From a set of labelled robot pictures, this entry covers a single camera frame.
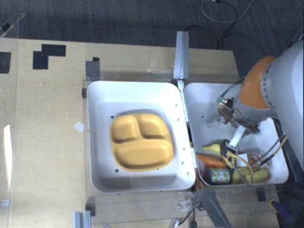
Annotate green and red can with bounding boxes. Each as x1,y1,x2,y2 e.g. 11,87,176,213
205,167,231,185

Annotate white plastic tray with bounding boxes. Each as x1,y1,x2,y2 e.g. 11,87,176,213
184,82,290,188
86,80,197,194

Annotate yellow oblong toy food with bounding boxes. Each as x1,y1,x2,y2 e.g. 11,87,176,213
231,166,253,185
249,168,269,183

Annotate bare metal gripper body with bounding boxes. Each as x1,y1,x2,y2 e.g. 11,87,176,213
217,98,259,135

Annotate orange carrot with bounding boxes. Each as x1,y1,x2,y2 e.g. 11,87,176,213
195,152,227,169

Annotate yellow banana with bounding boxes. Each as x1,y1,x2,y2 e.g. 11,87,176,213
202,143,236,170

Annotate orange divided plate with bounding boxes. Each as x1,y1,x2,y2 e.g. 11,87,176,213
109,113,174,173

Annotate white and red packet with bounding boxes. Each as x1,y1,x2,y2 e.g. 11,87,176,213
246,152,272,169

